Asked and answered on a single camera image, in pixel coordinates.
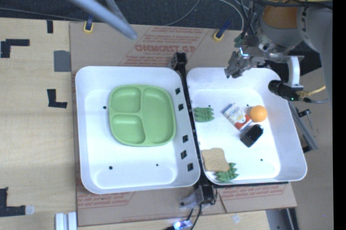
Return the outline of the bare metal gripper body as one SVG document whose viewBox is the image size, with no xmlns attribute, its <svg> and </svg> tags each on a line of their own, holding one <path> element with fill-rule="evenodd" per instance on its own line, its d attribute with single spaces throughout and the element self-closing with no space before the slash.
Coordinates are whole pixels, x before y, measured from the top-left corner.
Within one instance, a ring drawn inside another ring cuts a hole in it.
<svg viewBox="0 0 346 230">
<path fill-rule="evenodd" d="M 239 44 L 239 57 L 251 67 L 264 65 L 266 61 L 282 62 L 287 48 L 264 36 L 246 35 Z"/>
</svg>

